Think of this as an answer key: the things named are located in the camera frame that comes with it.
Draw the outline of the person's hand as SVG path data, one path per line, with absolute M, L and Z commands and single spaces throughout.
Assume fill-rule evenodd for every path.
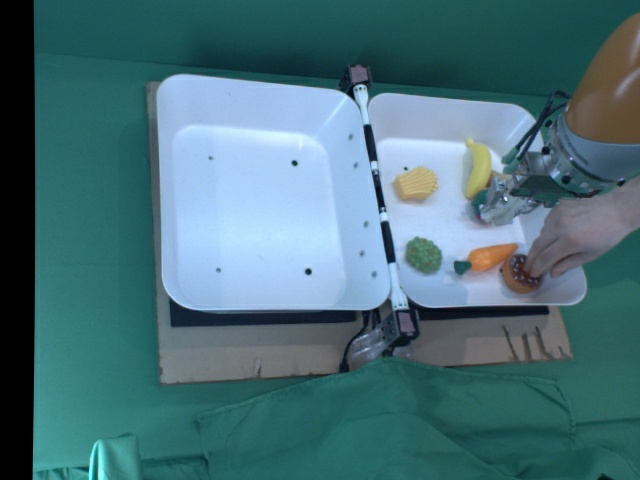
M 563 200 L 546 217 L 526 271 L 558 277 L 604 255 L 638 228 L 637 182 L 594 198 Z

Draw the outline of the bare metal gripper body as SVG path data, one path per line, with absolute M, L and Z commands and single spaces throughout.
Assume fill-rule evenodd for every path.
M 527 152 L 514 173 L 510 194 L 553 206 L 561 199 L 590 198 L 618 184 L 598 145 L 575 135 L 549 135 L 539 151 Z

